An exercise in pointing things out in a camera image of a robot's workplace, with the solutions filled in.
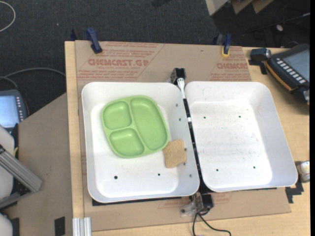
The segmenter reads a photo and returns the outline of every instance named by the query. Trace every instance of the green plate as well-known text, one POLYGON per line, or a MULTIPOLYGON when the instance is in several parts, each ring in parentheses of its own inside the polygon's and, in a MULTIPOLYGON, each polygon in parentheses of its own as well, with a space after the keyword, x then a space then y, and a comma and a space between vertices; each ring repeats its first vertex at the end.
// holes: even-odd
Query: green plate
POLYGON ((112 150, 134 158, 163 149, 169 133, 156 102, 147 96, 131 96, 108 103, 101 113, 112 150))

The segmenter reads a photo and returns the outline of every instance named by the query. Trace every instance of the white tray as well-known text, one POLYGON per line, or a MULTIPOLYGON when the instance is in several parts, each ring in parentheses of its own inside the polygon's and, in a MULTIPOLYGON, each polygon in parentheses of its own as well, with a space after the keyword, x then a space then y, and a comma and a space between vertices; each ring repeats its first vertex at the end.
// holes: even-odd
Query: white tray
POLYGON ((92 82, 82 90, 87 153, 88 190, 98 202, 111 203, 149 198, 190 196, 199 188, 186 112, 179 89, 170 83, 92 82), (121 158, 110 148, 101 122, 109 102, 134 95, 152 98, 163 114, 170 141, 182 139, 187 161, 165 167, 158 151, 138 158, 121 158))
MULTIPOLYGON (((291 186, 297 171, 268 88, 256 82, 191 82, 185 88, 206 186, 216 192, 291 186)), ((170 83, 92 82, 82 90, 88 189, 101 203, 194 194, 199 177, 180 90, 170 83), (170 141, 187 162, 165 167, 163 151, 125 159, 110 148, 100 113, 135 95, 160 107, 170 141)))

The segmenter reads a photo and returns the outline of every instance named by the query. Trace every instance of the white cable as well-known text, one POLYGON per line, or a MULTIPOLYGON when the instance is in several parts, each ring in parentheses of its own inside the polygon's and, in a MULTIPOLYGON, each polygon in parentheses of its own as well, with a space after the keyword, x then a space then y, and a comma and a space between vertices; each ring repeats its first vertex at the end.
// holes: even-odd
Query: white cable
POLYGON ((3 29, 0 29, 0 32, 2 32, 2 31, 4 31, 5 29, 8 29, 8 28, 14 23, 15 18, 16 18, 16 14, 15 14, 14 8, 13 8, 11 5, 9 5, 8 3, 3 2, 3 1, 0 1, 0 3, 3 3, 3 4, 5 4, 5 5, 7 5, 7 6, 9 6, 9 7, 11 8, 11 10, 13 11, 13 14, 14 14, 14 17, 13 17, 12 22, 11 22, 9 25, 7 25, 6 27, 4 27, 3 29))

